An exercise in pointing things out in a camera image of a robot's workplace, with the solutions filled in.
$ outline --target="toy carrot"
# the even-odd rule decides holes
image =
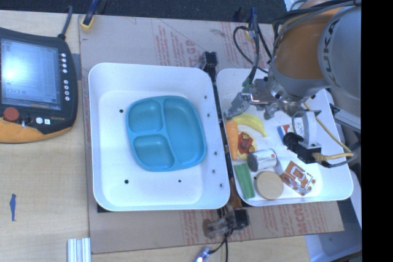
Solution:
[[[238,156],[238,144],[239,144],[239,130],[238,124],[234,120],[228,120],[225,122],[225,132],[227,133],[229,151],[231,153],[232,160],[236,160]]]

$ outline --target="yellow banana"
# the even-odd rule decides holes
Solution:
[[[232,120],[234,120],[238,125],[246,125],[259,131],[264,137],[268,136],[265,131],[263,121],[261,121],[261,119],[255,115],[244,112],[240,115],[232,117]]]

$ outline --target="red button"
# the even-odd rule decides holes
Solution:
[[[14,107],[7,107],[3,113],[3,119],[14,122],[19,118],[19,111]]]

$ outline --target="table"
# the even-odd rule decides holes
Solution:
[[[66,13],[0,10],[0,27],[57,36]],[[78,15],[66,32],[72,53],[79,53]],[[79,111],[69,132],[30,144],[0,144],[0,260],[66,261],[68,239],[89,237],[84,120],[79,82]],[[15,221],[10,200],[16,195]],[[229,261],[309,260],[304,236],[231,242]],[[137,250],[92,255],[98,261],[193,261],[202,246]],[[225,260],[225,248],[209,262]]]

